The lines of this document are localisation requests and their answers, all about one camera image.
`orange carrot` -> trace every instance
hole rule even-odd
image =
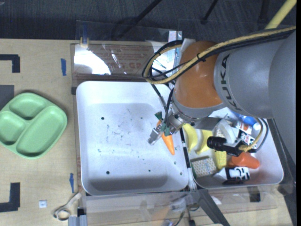
[[[231,157],[232,164],[239,167],[248,167],[252,169],[256,169],[260,166],[260,162],[250,153],[242,152],[239,156]]]
[[[164,133],[163,133],[162,139],[163,139],[165,145],[167,146],[167,148],[169,149],[170,153],[172,155],[174,155],[174,141],[173,141],[173,136],[172,135],[165,136]]]

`blue tape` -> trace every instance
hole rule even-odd
[[[62,68],[63,76],[66,76],[67,66],[66,66],[66,60],[63,58],[61,58],[61,68]]]

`yellow pole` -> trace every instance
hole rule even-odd
[[[297,0],[286,0],[280,10],[275,14],[269,24],[265,27],[265,29],[277,28],[296,3]]]

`orange object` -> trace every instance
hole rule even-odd
[[[239,156],[232,156],[231,163],[239,167],[247,167],[256,169],[260,166],[260,162],[250,153],[242,152]]]
[[[190,44],[183,52],[180,64],[193,59],[198,53],[215,45],[211,41]],[[207,108],[222,103],[214,87],[214,67],[218,55],[199,62],[175,82],[174,96],[180,104],[190,108]]]
[[[228,168],[234,168],[234,167],[236,167],[236,165],[233,164],[232,160],[229,160],[228,163],[227,163],[227,167]]]
[[[165,145],[167,146],[168,150],[170,151],[170,153],[172,155],[174,155],[174,141],[173,141],[173,136],[169,135],[169,136],[165,136],[164,133],[161,136]]]

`green divided plate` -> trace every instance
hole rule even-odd
[[[62,109],[37,94],[22,93],[0,111],[0,144],[24,158],[36,159],[53,147],[66,126]]]

